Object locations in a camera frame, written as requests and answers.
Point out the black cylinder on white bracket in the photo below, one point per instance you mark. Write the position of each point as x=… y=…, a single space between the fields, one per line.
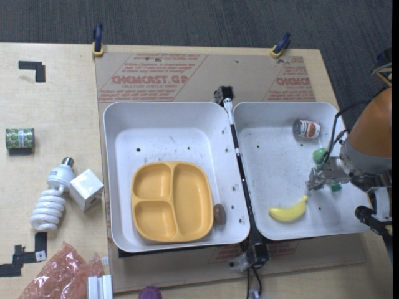
x=374 y=218

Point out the white cube box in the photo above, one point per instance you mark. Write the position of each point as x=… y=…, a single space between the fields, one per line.
x=85 y=190

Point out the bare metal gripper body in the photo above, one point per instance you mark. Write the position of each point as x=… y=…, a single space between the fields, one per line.
x=336 y=170

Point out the brown egg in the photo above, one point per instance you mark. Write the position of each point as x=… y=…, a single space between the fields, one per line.
x=219 y=214

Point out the yellow divided plate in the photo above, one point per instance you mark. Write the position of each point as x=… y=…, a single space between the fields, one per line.
x=187 y=195

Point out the brown cardboard board red print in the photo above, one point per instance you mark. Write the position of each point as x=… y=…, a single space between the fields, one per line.
x=187 y=76

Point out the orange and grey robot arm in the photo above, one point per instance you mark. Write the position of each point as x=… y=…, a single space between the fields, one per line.
x=371 y=129

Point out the green patterned can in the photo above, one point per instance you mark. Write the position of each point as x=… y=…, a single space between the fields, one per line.
x=19 y=138

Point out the yellow banana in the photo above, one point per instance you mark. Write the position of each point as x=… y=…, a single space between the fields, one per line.
x=288 y=213

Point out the thin black and white rod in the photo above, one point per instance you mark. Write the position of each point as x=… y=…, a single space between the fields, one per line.
x=240 y=160

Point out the white spiral light bulb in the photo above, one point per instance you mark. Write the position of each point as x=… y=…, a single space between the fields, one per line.
x=51 y=198

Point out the small can with orange label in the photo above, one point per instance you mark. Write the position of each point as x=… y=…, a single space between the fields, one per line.
x=307 y=129

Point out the purple round object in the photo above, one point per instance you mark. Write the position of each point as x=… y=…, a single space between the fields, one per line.
x=150 y=293

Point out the white plastic tray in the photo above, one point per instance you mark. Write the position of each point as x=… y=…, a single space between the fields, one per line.
x=174 y=126
x=274 y=167

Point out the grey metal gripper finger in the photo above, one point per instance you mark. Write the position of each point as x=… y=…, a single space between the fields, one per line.
x=311 y=184
x=317 y=173

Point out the pink bubble wrap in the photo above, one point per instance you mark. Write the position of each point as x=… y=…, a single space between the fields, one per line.
x=62 y=273

